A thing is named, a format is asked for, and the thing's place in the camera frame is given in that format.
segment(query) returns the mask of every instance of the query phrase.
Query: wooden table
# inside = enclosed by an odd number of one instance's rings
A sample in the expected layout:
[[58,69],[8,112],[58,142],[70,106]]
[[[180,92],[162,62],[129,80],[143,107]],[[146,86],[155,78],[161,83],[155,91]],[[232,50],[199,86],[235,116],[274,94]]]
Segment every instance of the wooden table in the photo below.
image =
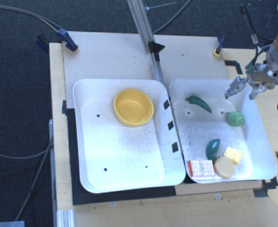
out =
[[[248,49],[223,49],[224,59],[238,61],[243,71],[254,53],[254,50]],[[264,57],[260,56],[258,62],[263,60]],[[278,187],[269,190],[269,197],[256,198],[253,189],[261,188],[261,181],[180,184],[175,187],[177,196],[173,197],[73,205],[67,118],[62,114],[62,102],[66,96],[61,44],[50,44],[50,69],[54,122],[54,210],[60,214],[74,210],[75,226],[278,226]],[[230,78],[235,78],[235,68],[227,69]],[[256,103],[274,154],[278,152],[278,86],[259,94]]]

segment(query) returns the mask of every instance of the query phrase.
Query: yellow sponge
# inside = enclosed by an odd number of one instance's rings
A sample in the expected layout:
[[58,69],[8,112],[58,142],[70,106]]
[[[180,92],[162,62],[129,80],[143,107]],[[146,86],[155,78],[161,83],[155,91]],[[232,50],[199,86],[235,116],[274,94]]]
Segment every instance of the yellow sponge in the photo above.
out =
[[243,153],[239,150],[227,146],[223,156],[231,159],[234,165],[238,165],[241,161]]

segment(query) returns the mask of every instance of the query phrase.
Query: black fabric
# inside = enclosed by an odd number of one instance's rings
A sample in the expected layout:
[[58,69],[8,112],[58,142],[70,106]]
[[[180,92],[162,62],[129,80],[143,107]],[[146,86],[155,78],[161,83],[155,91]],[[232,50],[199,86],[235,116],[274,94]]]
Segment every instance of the black fabric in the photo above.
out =
[[[187,0],[143,0],[151,9],[153,30]],[[278,33],[278,0],[192,0],[159,34],[226,37],[226,48],[253,48],[239,12],[243,3],[262,37]],[[40,14],[70,31],[137,33],[126,0],[0,0],[0,4]],[[40,34],[58,42],[55,32],[35,17],[0,9],[0,153],[28,156],[40,152],[52,118],[48,55],[36,47]],[[30,188],[38,159],[0,158],[0,222],[12,221]],[[49,160],[42,168],[21,220],[27,227],[52,226]]]
[[175,196],[174,186],[134,189],[127,191],[91,193],[82,187],[79,173],[79,155],[77,142],[77,126],[74,109],[67,109],[68,142],[72,175],[72,200],[73,204],[86,204],[96,202],[160,198]]

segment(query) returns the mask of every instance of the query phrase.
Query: bowl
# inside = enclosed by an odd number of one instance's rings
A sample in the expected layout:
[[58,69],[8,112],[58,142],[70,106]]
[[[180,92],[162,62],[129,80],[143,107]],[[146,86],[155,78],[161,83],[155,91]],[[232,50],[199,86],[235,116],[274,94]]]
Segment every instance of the bowl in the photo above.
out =
[[154,112],[151,99],[137,89],[119,92],[114,100],[114,109],[117,119],[129,127],[146,124],[151,120]]

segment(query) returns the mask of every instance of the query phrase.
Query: green toy vegetable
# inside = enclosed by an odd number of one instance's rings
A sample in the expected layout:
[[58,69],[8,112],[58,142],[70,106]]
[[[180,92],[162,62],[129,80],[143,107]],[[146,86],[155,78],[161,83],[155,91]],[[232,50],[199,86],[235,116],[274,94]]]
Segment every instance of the green toy vegetable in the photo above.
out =
[[244,123],[244,115],[239,112],[230,112],[228,114],[228,123],[231,126],[237,127]]
[[186,100],[189,101],[190,104],[198,105],[198,106],[204,108],[205,110],[207,110],[208,112],[212,113],[211,108],[201,98],[199,98],[197,96],[191,96],[191,97],[186,98]]
[[220,139],[214,139],[209,141],[206,148],[206,156],[208,160],[212,160],[213,162],[215,161],[216,155],[219,150],[219,145]]

